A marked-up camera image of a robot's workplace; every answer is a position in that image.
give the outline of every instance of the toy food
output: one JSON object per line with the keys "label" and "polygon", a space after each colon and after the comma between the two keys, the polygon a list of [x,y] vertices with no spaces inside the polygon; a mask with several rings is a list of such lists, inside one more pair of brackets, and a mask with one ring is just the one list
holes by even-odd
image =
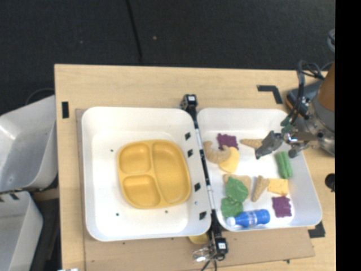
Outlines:
{"label": "toy food", "polygon": [[241,181],[229,177],[226,195],[234,201],[243,202],[248,196],[248,189]]}
{"label": "toy food", "polygon": [[234,173],[238,167],[240,154],[235,147],[230,147],[229,149],[231,151],[231,156],[227,160],[219,163],[218,165],[225,172]]}
{"label": "toy food", "polygon": [[251,201],[256,202],[269,184],[270,184],[270,179],[263,178],[262,176],[258,176]]}
{"label": "toy food", "polygon": [[251,186],[252,181],[251,181],[251,178],[249,176],[237,176],[235,174],[225,174],[223,176],[224,183],[228,182],[229,177],[232,177],[232,178],[234,178],[236,180],[240,180],[248,189],[247,198],[250,197],[250,186]]}
{"label": "toy food", "polygon": [[212,148],[212,142],[206,141],[203,143],[204,154],[206,158],[212,163],[219,164],[227,160],[231,156],[231,150],[227,146],[223,146],[223,150]]}
{"label": "toy food", "polygon": [[217,135],[217,141],[220,149],[222,149],[223,146],[228,146],[228,147],[235,147],[237,150],[239,150],[237,138],[234,135],[219,133]]}
{"label": "toy food", "polygon": [[290,199],[286,196],[279,196],[272,198],[272,207],[275,210],[276,217],[291,217],[291,204]]}
{"label": "toy food", "polygon": [[221,202],[221,211],[223,217],[235,217],[243,212],[243,204],[229,197],[225,197]]}
{"label": "toy food", "polygon": [[224,217],[235,217],[243,212],[243,201],[248,196],[247,187],[239,180],[229,177],[226,185],[226,196],[221,202]]}
{"label": "toy food", "polygon": [[236,217],[228,217],[226,222],[229,226],[240,225],[244,228],[255,227],[269,223],[271,216],[268,210],[260,209],[255,211],[242,212]]}
{"label": "toy food", "polygon": [[292,168],[286,151],[279,152],[275,155],[278,166],[278,172],[281,178],[289,178],[292,176]]}
{"label": "toy food", "polygon": [[287,195],[288,194],[288,180],[283,178],[270,178],[270,183],[268,185],[268,191],[279,194]]}
{"label": "toy food", "polygon": [[262,139],[250,139],[250,138],[244,138],[240,140],[240,143],[242,145],[246,145],[252,148],[259,148],[262,146]]}

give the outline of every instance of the water bottle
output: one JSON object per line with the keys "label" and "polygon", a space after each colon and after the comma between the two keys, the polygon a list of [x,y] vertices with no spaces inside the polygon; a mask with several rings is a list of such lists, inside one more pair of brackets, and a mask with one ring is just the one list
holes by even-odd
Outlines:
{"label": "water bottle", "polygon": [[240,225],[245,228],[252,228],[259,224],[270,222],[270,213],[266,209],[242,212],[236,217],[228,217],[226,222],[229,226]]}

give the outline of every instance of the white bin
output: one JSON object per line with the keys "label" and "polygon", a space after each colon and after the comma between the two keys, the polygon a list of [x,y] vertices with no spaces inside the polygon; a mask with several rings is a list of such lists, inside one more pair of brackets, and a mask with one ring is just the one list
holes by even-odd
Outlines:
{"label": "white bin", "polygon": [[0,116],[1,271],[31,267],[43,218],[28,191],[58,173],[55,119],[54,95]]}

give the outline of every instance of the white plastic container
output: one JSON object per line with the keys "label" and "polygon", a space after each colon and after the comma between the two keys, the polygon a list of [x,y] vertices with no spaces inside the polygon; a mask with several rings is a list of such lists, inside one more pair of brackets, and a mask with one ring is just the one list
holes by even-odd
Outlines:
{"label": "white plastic container", "polygon": [[[204,109],[197,116],[200,137],[217,145],[218,133],[242,138],[265,138],[270,130],[280,131],[280,122],[287,114],[279,110]],[[190,171],[190,198],[171,208],[137,209],[124,199],[117,175],[117,151],[127,143],[147,139],[168,139],[182,149]],[[94,107],[86,110],[81,119],[83,184],[86,227],[100,241],[122,241],[146,238],[185,237],[205,233],[210,226],[211,200],[220,224],[229,231],[243,231],[228,226],[221,214],[221,200],[225,197],[222,171],[207,161],[210,176],[208,197],[204,171],[200,160],[201,140],[197,139],[190,115],[179,109]],[[240,162],[235,174],[277,178],[273,155],[256,160],[254,150],[239,144]],[[278,151],[287,150],[284,144]],[[250,230],[316,225],[322,210],[302,154],[292,159],[293,177],[289,180],[292,216],[276,218],[271,206],[271,194],[262,195],[256,203],[244,202],[245,211],[267,209],[270,223]],[[200,214],[206,216],[200,220]]]}
{"label": "white plastic container", "polygon": [[26,191],[16,197],[1,195],[0,202],[0,269],[30,270],[43,218]]}
{"label": "white plastic container", "polygon": [[[100,241],[200,235],[210,226],[210,205],[190,115],[178,109],[94,107],[83,114],[82,155],[86,227]],[[138,209],[121,192],[118,150],[127,143],[166,139],[183,152],[190,197],[176,206]]]}
{"label": "white plastic container", "polygon": [[48,187],[58,172],[55,97],[0,116],[0,192]]}
{"label": "white plastic container", "polygon": [[43,218],[29,190],[58,173],[55,96],[0,116],[0,269],[28,271]]}
{"label": "white plastic container", "polygon": [[[240,161],[235,175],[246,175],[251,177],[252,188],[257,176],[264,178],[280,178],[274,154],[269,154],[256,159],[254,149],[242,145],[241,139],[263,139],[269,131],[281,132],[281,121],[286,117],[286,113],[281,110],[267,109],[232,109],[232,108],[206,108],[201,110],[197,116],[202,141],[212,141],[213,146],[217,146],[217,134],[228,134],[236,136]],[[290,146],[286,143],[275,151],[288,151]],[[272,229],[298,226],[317,225],[322,218],[322,209],[310,177],[309,170],[303,156],[300,153],[296,158],[290,159],[293,176],[288,179],[289,194],[292,216],[277,218],[272,207],[272,197],[276,194],[265,191],[258,201],[252,202],[250,198],[243,202],[245,211],[256,209],[267,209],[271,215],[271,220],[266,225],[258,225],[249,229]],[[226,218],[222,216],[221,200],[226,197],[225,184],[223,182],[223,172],[217,164],[207,161],[213,189],[214,204],[217,211],[219,223],[227,230],[245,230],[241,226],[229,226]]]}

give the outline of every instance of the purple toy food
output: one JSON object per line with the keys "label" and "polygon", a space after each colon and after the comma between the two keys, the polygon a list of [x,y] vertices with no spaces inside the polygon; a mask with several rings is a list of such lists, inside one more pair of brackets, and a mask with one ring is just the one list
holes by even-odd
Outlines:
{"label": "purple toy food", "polygon": [[235,147],[237,150],[239,150],[237,138],[234,135],[219,133],[217,135],[217,141],[220,150],[222,150],[222,146]]}
{"label": "purple toy food", "polygon": [[272,198],[272,207],[276,212],[276,217],[291,217],[291,205],[289,203],[290,199],[286,196],[279,196]]}

